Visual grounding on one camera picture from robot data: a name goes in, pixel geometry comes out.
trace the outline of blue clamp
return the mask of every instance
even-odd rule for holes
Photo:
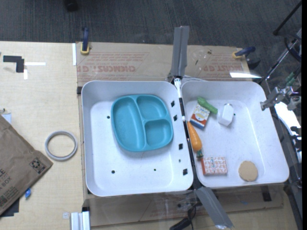
[[[88,28],[85,27],[84,29],[84,35],[83,35],[83,42],[81,43],[81,54],[82,55],[88,55],[90,52],[90,46],[88,44]]]
[[[240,51],[233,52],[232,53],[232,57],[234,59],[242,58],[243,55],[245,55],[247,57],[251,52],[254,52],[255,50],[256,50],[256,48],[253,47],[253,46],[252,47],[243,48]]]

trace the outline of roll of tape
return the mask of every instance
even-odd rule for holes
[[[70,138],[73,140],[73,142],[74,142],[74,148],[73,148],[72,152],[71,152],[70,154],[68,154],[67,156],[63,156],[63,157],[55,156],[54,154],[52,154],[52,153],[50,152],[50,150],[49,150],[49,148],[48,148],[48,145],[49,145],[50,140],[51,140],[52,138],[54,138],[55,136],[58,136],[58,135],[65,135],[65,136],[68,136],[68,137],[70,137]],[[71,132],[68,132],[68,131],[66,131],[66,130],[59,130],[59,131],[56,131],[56,132],[51,133],[51,134],[47,137],[47,139],[46,139],[46,141],[45,141],[45,150],[46,150],[47,155],[48,155],[50,158],[52,158],[52,159],[54,159],[54,160],[56,160],[56,161],[66,161],[66,160],[70,159],[70,158],[76,153],[77,148],[78,148],[78,141],[77,141],[77,138],[76,138]]]

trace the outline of blue object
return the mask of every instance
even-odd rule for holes
[[[173,139],[172,120],[164,102],[155,95],[126,95],[114,101],[111,122],[123,149],[148,151]]]
[[[190,119],[190,123],[197,127],[197,128],[200,128],[200,129],[204,129],[205,127],[204,126],[201,126],[199,123],[197,123],[196,121],[194,121],[193,119]]]
[[[235,56],[242,56],[242,55],[249,55],[249,53],[254,52],[256,50],[255,47],[247,47],[247,48],[243,48],[242,50],[238,51],[235,53]]]
[[[84,35],[83,35],[82,51],[86,51],[88,44],[88,28],[85,27],[83,30],[84,30]]]
[[[240,201],[243,205],[248,205],[248,202],[241,200]]]
[[[31,188],[28,188],[24,194],[24,197],[27,199],[31,195]]]

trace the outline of white tray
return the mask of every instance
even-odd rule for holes
[[[237,187],[253,184],[282,183],[289,177],[289,167],[279,142],[269,109],[261,110],[260,102],[266,100],[263,89],[249,81],[214,82],[189,81],[182,84],[182,98],[186,119],[189,121],[197,104],[197,97],[222,109],[230,103],[235,112],[232,123],[218,123],[217,115],[210,113],[204,130],[195,128],[203,144],[204,157],[225,157],[226,175],[202,174],[201,164],[194,154],[197,175],[207,187]],[[258,168],[258,178],[246,182],[238,169],[243,161],[252,161]]]
[[[131,94],[153,94],[165,102],[174,129],[167,146],[146,152],[130,152],[119,146],[112,130],[111,106],[117,98]],[[86,184],[94,195],[179,192],[191,187],[189,149],[178,94],[172,84],[92,81],[83,86],[82,109]]]

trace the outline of small juice box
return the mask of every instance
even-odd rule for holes
[[[207,119],[209,117],[210,111],[201,105],[197,104],[192,117],[190,119],[190,122],[192,125],[194,125],[197,128],[204,129]]]

